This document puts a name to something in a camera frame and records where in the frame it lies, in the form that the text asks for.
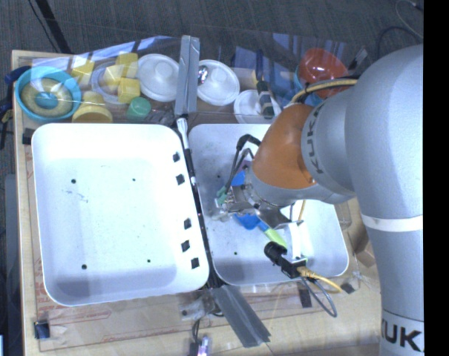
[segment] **black hole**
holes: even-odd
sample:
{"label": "black hole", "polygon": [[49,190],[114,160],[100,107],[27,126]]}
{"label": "black hole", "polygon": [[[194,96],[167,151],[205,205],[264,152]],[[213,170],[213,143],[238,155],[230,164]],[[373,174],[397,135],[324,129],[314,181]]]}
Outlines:
{"label": "black hole", "polygon": [[185,177],[182,174],[178,175],[177,182],[178,182],[178,185],[181,185],[182,183],[185,182]]}
{"label": "black hole", "polygon": [[200,265],[200,261],[197,257],[191,260],[191,269],[197,268]]}
{"label": "black hole", "polygon": [[188,249],[189,249],[189,240],[186,240],[184,243],[181,243],[181,250],[183,252],[186,252],[188,251]]}

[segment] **blue object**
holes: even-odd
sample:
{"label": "blue object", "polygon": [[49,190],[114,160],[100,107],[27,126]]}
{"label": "blue object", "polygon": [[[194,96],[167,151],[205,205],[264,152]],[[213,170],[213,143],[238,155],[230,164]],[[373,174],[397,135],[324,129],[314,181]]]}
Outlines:
{"label": "blue object", "polygon": [[261,223],[260,219],[256,215],[251,214],[244,214],[244,215],[237,215],[234,214],[234,218],[245,228],[248,230],[254,229],[258,226],[259,222]]}
{"label": "blue object", "polygon": [[239,171],[234,178],[232,178],[231,186],[240,186],[244,184],[244,180],[246,179],[246,173],[244,170]]}
{"label": "blue object", "polygon": [[[73,100],[73,107],[71,111],[69,111],[67,114],[58,116],[58,117],[44,117],[40,116],[37,113],[31,112],[22,102],[21,98],[21,92],[23,88],[32,80],[34,79],[41,79],[41,78],[50,78],[57,80],[58,82],[61,82],[71,93],[72,100]],[[79,88],[79,85],[77,84],[76,80],[66,73],[63,70],[60,70],[55,67],[50,66],[35,66],[31,69],[25,71],[19,78],[18,82],[15,85],[15,97],[18,101],[19,106],[22,108],[22,110],[33,120],[36,120],[37,122],[47,123],[47,122],[57,122],[63,119],[67,119],[68,117],[73,116],[74,112],[76,112],[77,108],[79,108],[79,105],[81,104],[81,89]]]}

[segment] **red bowl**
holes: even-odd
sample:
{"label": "red bowl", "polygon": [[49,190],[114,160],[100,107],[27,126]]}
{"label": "red bowl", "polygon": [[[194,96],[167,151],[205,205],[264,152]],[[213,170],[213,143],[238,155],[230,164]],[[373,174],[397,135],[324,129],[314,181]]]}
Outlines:
{"label": "red bowl", "polygon": [[[348,76],[348,69],[336,56],[325,49],[313,47],[306,51],[298,64],[298,78],[304,86],[311,85],[322,80],[341,78]],[[322,99],[333,96],[348,87],[332,88],[316,92]]]}

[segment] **blue bowl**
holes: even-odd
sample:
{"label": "blue bowl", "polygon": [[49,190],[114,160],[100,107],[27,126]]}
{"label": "blue bowl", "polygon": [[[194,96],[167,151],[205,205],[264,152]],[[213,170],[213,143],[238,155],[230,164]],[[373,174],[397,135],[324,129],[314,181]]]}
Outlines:
{"label": "blue bowl", "polygon": [[[38,115],[32,112],[28,107],[26,107],[22,101],[21,94],[23,88],[34,79],[49,78],[61,82],[69,91],[73,99],[72,109],[65,115],[56,117],[46,117]],[[63,119],[71,117],[77,108],[81,104],[82,93],[76,80],[63,70],[50,66],[33,66],[31,69],[25,71],[18,79],[15,85],[15,97],[18,101],[19,106],[31,119],[37,122],[47,123],[47,122],[58,122]]]}

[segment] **white container lid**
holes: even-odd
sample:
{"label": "white container lid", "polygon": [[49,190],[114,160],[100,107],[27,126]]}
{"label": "white container lid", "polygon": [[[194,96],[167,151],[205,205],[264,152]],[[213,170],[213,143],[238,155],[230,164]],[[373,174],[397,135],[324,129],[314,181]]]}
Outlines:
{"label": "white container lid", "polygon": [[239,79],[234,71],[224,63],[212,59],[200,61],[199,66],[208,68],[208,77],[198,86],[197,95],[211,105],[227,105],[239,95]]}
{"label": "white container lid", "polygon": [[270,124],[282,111],[278,103],[272,98],[274,118],[266,119],[260,114],[259,94],[257,90],[245,90],[239,94],[234,102],[234,114],[240,124]]}
{"label": "white container lid", "polygon": [[163,54],[147,54],[138,60],[137,78],[140,90],[158,102],[172,102],[177,98],[179,65]]}

